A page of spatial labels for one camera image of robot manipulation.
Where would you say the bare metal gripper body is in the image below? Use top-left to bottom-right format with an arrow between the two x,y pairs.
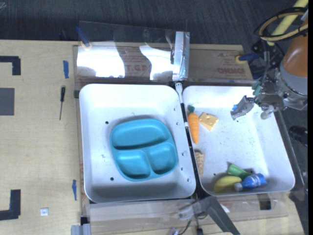
254,80 -> 308,111

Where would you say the white plastic tray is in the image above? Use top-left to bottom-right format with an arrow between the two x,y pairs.
78,83 -> 197,204
181,85 -> 296,197

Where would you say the yellow cheese wedge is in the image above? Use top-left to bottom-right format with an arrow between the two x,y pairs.
198,112 -> 220,132

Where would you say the brown cardboard board red print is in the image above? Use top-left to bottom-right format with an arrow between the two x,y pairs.
72,43 -> 290,222

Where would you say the orange carrot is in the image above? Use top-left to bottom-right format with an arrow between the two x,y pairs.
187,104 -> 200,145

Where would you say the green cone-shaped toy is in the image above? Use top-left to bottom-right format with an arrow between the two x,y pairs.
226,163 -> 251,181

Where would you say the blue bottle with white cap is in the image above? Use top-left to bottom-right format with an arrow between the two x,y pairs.
233,173 -> 268,192

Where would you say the yellow banana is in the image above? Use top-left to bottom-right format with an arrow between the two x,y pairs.
213,175 -> 243,194

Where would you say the blue divided plate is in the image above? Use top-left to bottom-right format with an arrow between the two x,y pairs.
109,118 -> 179,182

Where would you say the black screwdriver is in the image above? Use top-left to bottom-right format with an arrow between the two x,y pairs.
59,85 -> 67,121

